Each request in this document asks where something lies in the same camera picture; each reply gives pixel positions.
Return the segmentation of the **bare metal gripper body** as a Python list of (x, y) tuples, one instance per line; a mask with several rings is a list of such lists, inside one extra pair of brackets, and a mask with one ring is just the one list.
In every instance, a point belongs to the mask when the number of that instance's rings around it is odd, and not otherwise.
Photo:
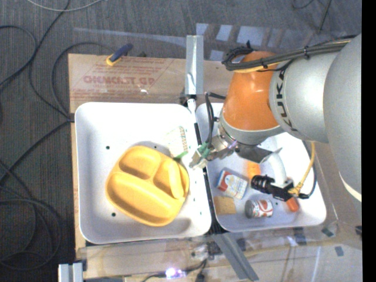
[(224, 159), (236, 149), (238, 141), (230, 137), (226, 131), (209, 128), (208, 137), (202, 144), (202, 158), (206, 160)]

